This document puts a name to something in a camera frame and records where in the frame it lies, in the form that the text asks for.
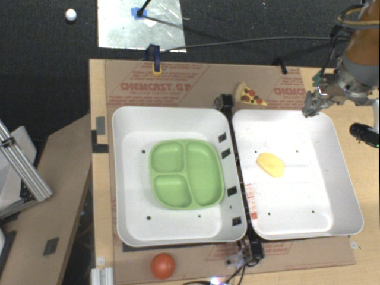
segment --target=orange ball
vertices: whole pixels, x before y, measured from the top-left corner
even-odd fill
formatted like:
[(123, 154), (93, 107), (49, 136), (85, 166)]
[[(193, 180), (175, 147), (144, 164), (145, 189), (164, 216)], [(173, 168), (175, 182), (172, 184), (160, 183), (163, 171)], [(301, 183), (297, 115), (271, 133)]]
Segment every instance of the orange ball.
[(175, 268), (176, 263), (169, 254), (157, 254), (150, 262), (151, 272), (160, 280), (171, 277)]

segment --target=green divided plate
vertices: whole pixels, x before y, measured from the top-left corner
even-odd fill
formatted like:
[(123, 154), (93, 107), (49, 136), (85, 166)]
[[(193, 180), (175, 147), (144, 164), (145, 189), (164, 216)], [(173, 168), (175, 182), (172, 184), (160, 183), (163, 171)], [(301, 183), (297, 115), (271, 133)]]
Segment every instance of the green divided plate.
[(159, 142), (150, 151), (149, 169), (154, 196), (167, 208), (207, 208), (218, 204), (224, 197), (219, 157), (208, 142)]

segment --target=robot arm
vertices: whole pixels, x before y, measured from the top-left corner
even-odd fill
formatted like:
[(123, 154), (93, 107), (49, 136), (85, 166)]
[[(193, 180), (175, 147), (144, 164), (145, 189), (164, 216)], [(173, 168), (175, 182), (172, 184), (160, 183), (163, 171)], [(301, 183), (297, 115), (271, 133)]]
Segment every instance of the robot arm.
[(380, 0), (350, 9), (346, 14), (356, 11), (361, 11), (359, 21), (347, 21), (338, 16), (340, 27), (354, 32), (334, 73), (321, 75), (320, 72), (314, 77), (317, 89), (307, 93), (302, 113), (305, 117), (315, 116), (320, 110), (334, 103), (342, 105), (347, 99), (358, 106), (373, 106), (374, 126), (355, 123), (350, 132), (357, 139), (379, 147), (379, 99), (370, 99), (368, 95), (379, 88)]

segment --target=pizza slice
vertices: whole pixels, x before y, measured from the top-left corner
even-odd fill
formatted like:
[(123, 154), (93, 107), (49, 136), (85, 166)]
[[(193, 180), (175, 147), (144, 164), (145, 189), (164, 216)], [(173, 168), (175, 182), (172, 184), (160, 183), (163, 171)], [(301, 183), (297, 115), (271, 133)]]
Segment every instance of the pizza slice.
[(244, 82), (237, 85), (235, 91), (235, 102), (246, 103), (248, 105), (267, 106), (267, 103), (263, 101), (263, 99), (260, 98), (260, 96), (249, 88)]

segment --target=cardboard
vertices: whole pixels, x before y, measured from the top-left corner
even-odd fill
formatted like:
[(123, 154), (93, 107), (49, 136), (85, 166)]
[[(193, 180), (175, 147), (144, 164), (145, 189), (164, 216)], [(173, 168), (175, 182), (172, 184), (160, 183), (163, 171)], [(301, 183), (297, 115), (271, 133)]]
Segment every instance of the cardboard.
[[(99, 187), (98, 193), (104, 207), (97, 207), (96, 210), (103, 216), (109, 216), (111, 211), (112, 219), (105, 220), (95, 214), (95, 252), (98, 268), (113, 267), (115, 269), (115, 284), (140, 284), (153, 283), (158, 280), (150, 273), (150, 261), (158, 253), (168, 252), (176, 261), (174, 275), (165, 281), (165, 284), (182, 284), (183, 280), (192, 278), (209, 278), (211, 276), (228, 276), (233, 274), (234, 269), (226, 265), (226, 257), (238, 251), (235, 243), (211, 244), (201, 246), (177, 246), (170, 248), (148, 248), (131, 249), (123, 246), (116, 231), (115, 216), (115, 176), (113, 165), (113, 141), (112, 127), (110, 120), (114, 111), (123, 105), (139, 106), (172, 106), (172, 107), (212, 107), (216, 97), (224, 94), (233, 94), (236, 86), (244, 81), (247, 85), (260, 94), (261, 98), (267, 101), (268, 106), (251, 106), (237, 103), (238, 109), (294, 109), (299, 110), (303, 106), (305, 88), (302, 76), (306, 85), (311, 87), (311, 77), (318, 71), (317, 69), (288, 68), (290, 74), (283, 75), (280, 68), (273, 66), (249, 66), (249, 65), (210, 65), (210, 64), (177, 64), (174, 62), (163, 63), (163, 75), (155, 77), (151, 73), (151, 63), (141, 61), (90, 61), (91, 74), (91, 128), (102, 132), (99, 121), (103, 119), (106, 129), (104, 134), (97, 136), (103, 144), (108, 145), (109, 155), (105, 153), (93, 153), (93, 158), (97, 160), (94, 166), (95, 175), (103, 175), (102, 180), (94, 181), (94, 190)], [(355, 120), (352, 116), (360, 115), (360, 121), (373, 121), (371, 109), (358, 110), (348, 103), (344, 109), (331, 108), (326, 112), (335, 123), (344, 155), (350, 161), (347, 166), (351, 173), (351, 178), (355, 189), (363, 182), (361, 176), (367, 178), (372, 185), (370, 191), (376, 190), (374, 183), (378, 181), (378, 154), (376, 149), (371, 149), (365, 145), (357, 145), (354, 139), (347, 133), (348, 127)], [(366, 153), (367, 157), (374, 160), (371, 166), (375, 166), (374, 173), (370, 176), (360, 172), (357, 165), (366, 165), (366, 156), (354, 157), (352, 149), (357, 152)], [(364, 197), (366, 191), (360, 190), (358, 199), (362, 198), (364, 204), (368, 204)], [(373, 197), (371, 204), (378, 205), (378, 198)], [(375, 222), (368, 229), (376, 229), (379, 233), (379, 222), (376, 217), (371, 218)], [(372, 236), (371, 230), (364, 229), (356, 238), (369, 238)], [(336, 284), (341, 279), (339, 274), (325, 268), (323, 273), (303, 273), (310, 268), (335, 267), (355, 264), (350, 240), (346, 236), (325, 237), (307, 240), (294, 240), (282, 242), (268, 242), (264, 244), (265, 258), (254, 268), (246, 270), (247, 276), (243, 284), (250, 284), (253, 280), (260, 280), (263, 283), (277, 280), (272, 274), (257, 274), (274, 271), (297, 271), (293, 273), (279, 273), (280, 279), (287, 279), (286, 284), (300, 282), (301, 276), (313, 274), (307, 283), (310, 284)], [(378, 243), (375, 243), (375, 250), (380, 250)], [(366, 254), (375, 257), (369, 251)], [(360, 266), (369, 265), (365, 256), (361, 256)], [(344, 269), (342, 273), (350, 273), (356, 280), (361, 280), (359, 267), (355, 269)], [(371, 275), (369, 280), (375, 275), (375, 267), (371, 264)]]
[(16, 236), (1, 285), (62, 283), (90, 182), (90, 164), (89, 115), (47, 139), (37, 170), (53, 195), (2, 226)]

